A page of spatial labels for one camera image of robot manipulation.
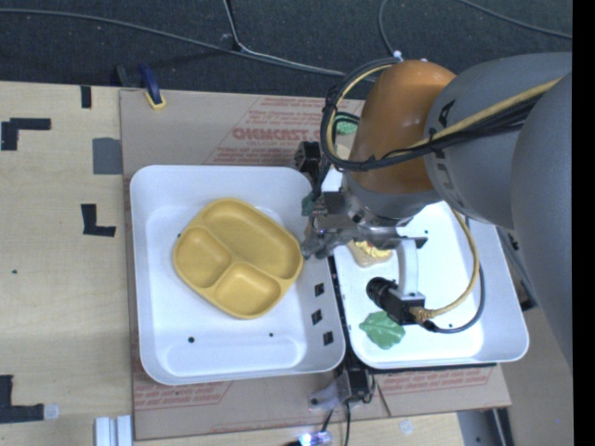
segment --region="table surface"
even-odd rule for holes
[[[0,151],[0,374],[12,374],[14,405],[57,403],[59,418],[0,425],[0,445],[93,444],[94,419],[132,414],[122,175],[93,175],[92,140],[120,138],[116,87],[0,83],[0,121],[51,118]],[[84,236],[81,204],[98,208],[113,237]],[[456,413],[366,420],[350,444],[463,445]],[[346,425],[332,424],[337,440]],[[151,445],[279,446],[303,426],[163,439]]]

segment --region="cardboard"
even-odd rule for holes
[[[128,187],[140,168],[152,164],[292,165],[299,142],[319,138],[324,100],[181,91],[164,96],[167,105],[155,111],[143,90],[120,92],[135,438],[320,425],[327,412],[311,410],[308,394],[329,385],[332,372],[185,387],[160,385],[144,373]],[[346,100],[340,109],[357,114],[362,106]],[[349,147],[350,137],[339,137]],[[354,421],[510,405],[497,365],[375,378],[377,392],[369,404],[352,409]]]

